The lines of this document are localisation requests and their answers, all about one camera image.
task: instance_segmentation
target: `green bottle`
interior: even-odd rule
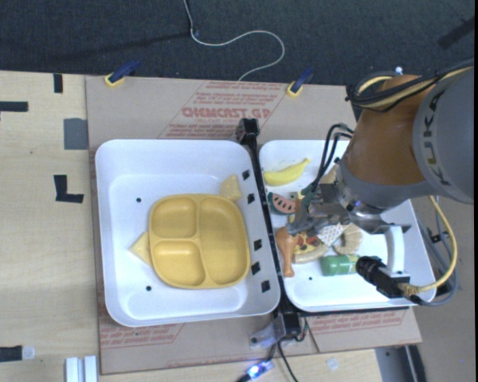
[[[352,275],[356,272],[359,255],[324,256],[320,267],[324,276]]]

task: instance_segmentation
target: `white tray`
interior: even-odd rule
[[[237,205],[245,219],[255,270],[237,285],[221,289],[166,285],[128,251],[147,230],[152,205],[181,193],[219,194],[220,184],[231,174],[237,175],[243,194]],[[253,166],[242,146],[218,140],[112,140],[96,153],[96,180],[104,296],[109,314],[118,323],[195,322],[261,315],[276,308],[280,286]],[[249,194],[254,197],[251,203]]]
[[[347,141],[339,142],[335,156],[341,157],[347,148]],[[322,158],[323,140],[277,140],[267,142],[261,147],[260,162],[262,170],[281,170],[286,166],[309,158],[303,175],[287,185],[272,187],[265,185],[266,193],[274,192],[288,197],[290,193],[300,191],[315,179]],[[404,234],[405,271],[411,275],[410,282],[425,285],[434,281],[433,271],[425,245],[418,230],[416,217],[410,201],[404,202],[382,216],[388,223],[411,224]],[[273,229],[285,226],[285,216],[271,214]],[[362,243],[358,250],[360,255],[376,255],[387,262],[386,238],[384,235],[362,233]],[[326,255],[334,255],[332,248]],[[283,266],[283,257],[279,253]],[[323,276],[319,261],[293,264],[294,277],[284,278],[287,297],[298,308],[307,312],[362,310],[411,306],[413,303],[405,298],[388,299],[375,290],[359,275]],[[430,300],[434,290],[420,294],[424,300]]]

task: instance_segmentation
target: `toy banana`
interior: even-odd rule
[[[304,167],[310,162],[305,158],[302,162],[292,164],[279,171],[264,171],[264,180],[268,185],[283,185],[297,180],[304,171]]]

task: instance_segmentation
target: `light wood surface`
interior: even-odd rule
[[[0,363],[0,381],[63,380],[67,357],[99,356],[87,150],[65,150],[64,119],[86,119],[84,77],[0,72],[0,101],[27,101],[0,120],[0,347],[35,348],[32,360]],[[56,202],[53,176],[83,203]],[[332,370],[332,359],[338,368]],[[374,350],[290,357],[300,381],[381,381]],[[291,380],[281,359],[261,380]],[[203,365],[102,381],[234,381],[248,363]]]

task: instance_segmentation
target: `black fabric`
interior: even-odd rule
[[[245,80],[350,84],[373,71],[433,71],[474,55],[475,0],[189,0],[203,41],[266,29],[285,58]],[[236,80],[280,55],[275,39],[191,40],[182,0],[0,0],[0,69]]]

